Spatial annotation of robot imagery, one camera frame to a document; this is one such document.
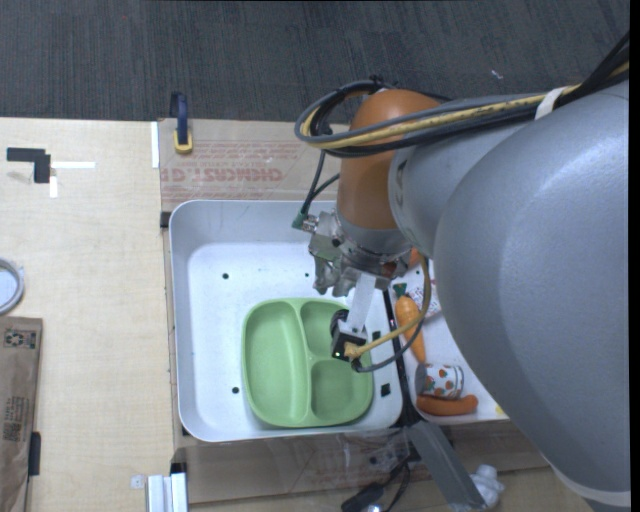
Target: table surface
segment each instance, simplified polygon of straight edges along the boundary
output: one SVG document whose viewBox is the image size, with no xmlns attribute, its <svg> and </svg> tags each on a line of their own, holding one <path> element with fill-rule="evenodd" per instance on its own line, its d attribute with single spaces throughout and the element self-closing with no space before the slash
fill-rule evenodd
<svg viewBox="0 0 640 512">
<path fill-rule="evenodd" d="M 0 157 L 0 255 L 25 278 L 11 315 L 44 321 L 35 424 L 42 453 L 27 510 L 142 512 L 144 490 L 132 478 L 167 474 L 174 450 L 152 124 L 4 118 L 0 133 L 6 147 L 45 149 L 53 162 L 95 162 L 57 170 L 51 198 L 49 185 L 33 182 L 32 164 Z M 550 469 L 501 480 L 498 511 L 590 510 Z M 351 495 L 193 509 L 339 510 Z M 410 486 L 397 508 L 450 510 L 429 481 Z"/>
</svg>

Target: toy carrot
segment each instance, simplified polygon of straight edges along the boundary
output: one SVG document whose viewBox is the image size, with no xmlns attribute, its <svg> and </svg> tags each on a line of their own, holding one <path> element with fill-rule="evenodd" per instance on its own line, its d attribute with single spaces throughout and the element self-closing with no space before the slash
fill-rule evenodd
<svg viewBox="0 0 640 512">
<path fill-rule="evenodd" d="M 433 416 L 457 416 L 475 411 L 478 407 L 478 397 L 469 394 L 456 400 L 447 400 L 431 395 L 418 395 L 416 407 Z"/>
<path fill-rule="evenodd" d="M 402 295 L 398 297 L 395 306 L 396 320 L 398 320 L 398 327 L 403 327 L 411 322 L 413 319 L 420 316 L 418 305 L 408 295 Z M 418 327 L 407 329 L 403 336 L 405 340 L 410 340 L 413 333 Z M 416 339 L 411 344 L 411 351 L 420 364 L 424 364 L 427 360 L 424 348 L 424 338 L 422 337 L 422 329 L 418 332 Z"/>
</svg>

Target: dark gray floor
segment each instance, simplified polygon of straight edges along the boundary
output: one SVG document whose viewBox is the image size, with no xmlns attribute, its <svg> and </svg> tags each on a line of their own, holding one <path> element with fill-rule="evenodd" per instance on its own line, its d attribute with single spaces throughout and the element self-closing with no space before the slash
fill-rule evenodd
<svg viewBox="0 0 640 512">
<path fill-rule="evenodd" d="M 583 80 L 630 0 L 0 0 L 0 116 L 293 121 L 372 74 L 449 97 Z M 337 113 L 336 120 L 341 120 Z"/>
</svg>

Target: white zip tie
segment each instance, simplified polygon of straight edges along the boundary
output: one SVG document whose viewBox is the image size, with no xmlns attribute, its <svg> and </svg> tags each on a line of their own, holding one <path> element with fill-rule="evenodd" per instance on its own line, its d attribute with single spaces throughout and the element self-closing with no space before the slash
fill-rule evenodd
<svg viewBox="0 0 640 512">
<path fill-rule="evenodd" d="M 549 91 L 544 99 L 540 102 L 540 105 L 538 105 L 535 118 L 540 119 L 541 117 L 546 116 L 548 113 L 550 113 L 553 110 L 553 106 L 555 105 L 556 100 L 560 97 L 562 91 L 564 91 L 567 87 L 568 86 L 558 87 L 553 91 Z"/>
</svg>

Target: white tray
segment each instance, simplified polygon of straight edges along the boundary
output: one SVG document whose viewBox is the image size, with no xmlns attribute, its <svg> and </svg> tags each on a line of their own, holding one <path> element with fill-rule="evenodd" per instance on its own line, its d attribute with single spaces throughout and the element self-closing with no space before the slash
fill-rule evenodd
<svg viewBox="0 0 640 512">
<path fill-rule="evenodd" d="M 331 210 L 333 204 L 316 202 L 312 212 Z M 241 364 L 247 312 L 263 300 L 319 297 L 312 288 L 309 234 L 291 228 L 300 206 L 298 201 L 201 200 L 184 203 L 171 215 L 178 408 L 184 428 L 198 439 L 225 442 L 377 430 L 400 416 L 402 395 L 394 364 L 373 372 L 371 407 L 350 424 L 278 428 L 261 422 L 250 409 Z M 346 307 L 352 300 L 331 297 L 330 292 L 325 298 Z M 366 327 L 370 333 L 389 332 L 381 293 L 375 295 Z M 392 354 L 391 343 L 385 343 L 371 351 L 372 362 Z"/>
</svg>

